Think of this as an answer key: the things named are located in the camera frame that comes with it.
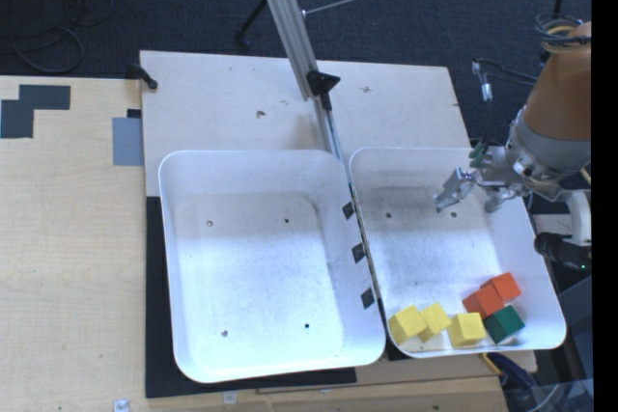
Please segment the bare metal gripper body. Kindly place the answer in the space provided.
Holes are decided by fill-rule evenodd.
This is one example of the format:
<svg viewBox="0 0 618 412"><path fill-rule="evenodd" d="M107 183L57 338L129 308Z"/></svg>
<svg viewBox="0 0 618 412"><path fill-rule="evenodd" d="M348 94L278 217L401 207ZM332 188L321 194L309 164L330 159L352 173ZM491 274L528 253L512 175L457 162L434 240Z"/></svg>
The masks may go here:
<svg viewBox="0 0 618 412"><path fill-rule="evenodd" d="M526 149L478 146L470 152L477 185L491 198L514 198L535 192L551 194L548 169Z"/></svg>

